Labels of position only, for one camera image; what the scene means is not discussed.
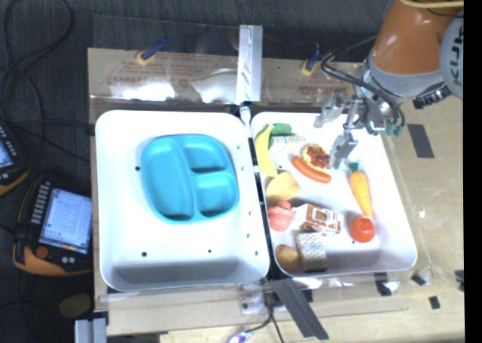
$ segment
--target toy carrot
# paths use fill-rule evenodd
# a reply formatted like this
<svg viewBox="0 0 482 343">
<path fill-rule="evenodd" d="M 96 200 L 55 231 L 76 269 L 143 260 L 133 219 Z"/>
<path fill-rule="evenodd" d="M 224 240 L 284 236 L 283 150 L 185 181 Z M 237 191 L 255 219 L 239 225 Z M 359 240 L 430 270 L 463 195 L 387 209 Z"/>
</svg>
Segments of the toy carrot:
<svg viewBox="0 0 482 343">
<path fill-rule="evenodd" d="M 352 162 L 348 166 L 352 170 L 352 174 L 349 177 L 349 186 L 352 188 L 353 195 L 361 211 L 371 219 L 371 197 L 367 177 L 358 171 L 358 164 L 356 162 Z"/>
</svg>

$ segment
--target blue clamp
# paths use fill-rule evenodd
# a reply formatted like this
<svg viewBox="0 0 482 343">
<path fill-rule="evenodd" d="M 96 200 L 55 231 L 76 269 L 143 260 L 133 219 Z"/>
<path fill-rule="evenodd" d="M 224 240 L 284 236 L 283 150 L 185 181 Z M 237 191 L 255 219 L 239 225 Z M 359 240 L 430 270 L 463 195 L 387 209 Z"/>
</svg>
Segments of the blue clamp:
<svg viewBox="0 0 482 343">
<path fill-rule="evenodd" d="M 139 64 L 142 64 L 143 66 L 145 66 L 146 64 L 151 62 L 156 57 L 156 53 L 162 50 L 164 46 L 170 42 L 170 40 L 171 40 L 170 36 L 166 35 L 160 38 L 159 40 L 156 40 L 145 50 L 139 52 L 137 54 L 137 61 L 139 62 Z"/>
<path fill-rule="evenodd" d="M 315 63 L 320 60 L 322 56 L 322 47 L 319 43 L 316 43 L 315 50 L 311 53 L 310 58 L 306 59 L 303 63 L 303 67 L 301 68 L 301 72 L 305 75 L 313 74 L 315 70 Z"/>
</svg>

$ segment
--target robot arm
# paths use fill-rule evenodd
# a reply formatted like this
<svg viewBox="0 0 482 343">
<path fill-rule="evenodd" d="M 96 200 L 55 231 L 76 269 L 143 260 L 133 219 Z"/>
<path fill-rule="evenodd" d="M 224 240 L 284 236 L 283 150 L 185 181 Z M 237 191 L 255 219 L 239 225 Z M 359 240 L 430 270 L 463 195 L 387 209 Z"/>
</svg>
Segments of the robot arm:
<svg viewBox="0 0 482 343">
<path fill-rule="evenodd" d="M 378 35 L 370 40 L 374 45 L 355 76 L 329 65 L 335 54 L 322 61 L 327 74 L 354 88 L 347 101 L 331 95 L 314 124 L 321 127 L 347 108 L 343 134 L 330 153 L 331 168 L 338 168 L 356 147 L 352 130 L 401 135 L 401 104 L 411 100 L 422 108 L 449 95 L 463 100 L 463 0 L 393 0 Z"/>
</svg>

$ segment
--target toy hot dog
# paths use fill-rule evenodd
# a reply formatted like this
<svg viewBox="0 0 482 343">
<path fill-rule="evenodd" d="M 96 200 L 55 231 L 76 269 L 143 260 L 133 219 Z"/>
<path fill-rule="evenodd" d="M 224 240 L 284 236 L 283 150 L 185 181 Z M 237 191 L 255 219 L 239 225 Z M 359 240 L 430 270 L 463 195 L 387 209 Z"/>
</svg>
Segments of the toy hot dog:
<svg viewBox="0 0 482 343">
<path fill-rule="evenodd" d="M 313 181 L 320 183 L 329 183 L 331 181 L 331 176 L 329 174 L 314 170 L 312 167 L 309 167 L 307 164 L 305 164 L 303 159 L 297 155 L 291 159 L 291 163 L 296 170 Z"/>
</svg>

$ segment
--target metal bracket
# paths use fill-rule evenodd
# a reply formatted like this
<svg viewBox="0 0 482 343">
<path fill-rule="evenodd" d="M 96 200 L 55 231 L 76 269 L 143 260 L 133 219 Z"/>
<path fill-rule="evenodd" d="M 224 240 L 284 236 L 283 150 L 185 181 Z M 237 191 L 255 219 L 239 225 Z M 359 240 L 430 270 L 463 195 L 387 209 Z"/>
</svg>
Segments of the metal bracket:
<svg viewBox="0 0 482 343">
<path fill-rule="evenodd" d="M 330 153 L 329 169 L 337 169 L 343 159 L 348 158 L 349 153 L 358 145 L 358 141 L 353 139 L 350 132 L 345 132 L 335 139 Z"/>
<path fill-rule="evenodd" d="M 367 132 L 372 135 L 377 135 L 378 133 L 385 130 L 385 123 L 383 122 L 383 115 L 380 111 L 380 107 L 371 101 L 371 99 L 366 99 L 366 114 L 365 114 L 365 128 Z"/>
<path fill-rule="evenodd" d="M 314 127 L 320 128 L 323 124 L 336 120 L 345 107 L 342 93 L 333 91 L 321 106 L 320 115 L 315 118 Z"/>
<path fill-rule="evenodd" d="M 236 104 L 261 99 L 263 27 L 240 26 Z"/>
</svg>

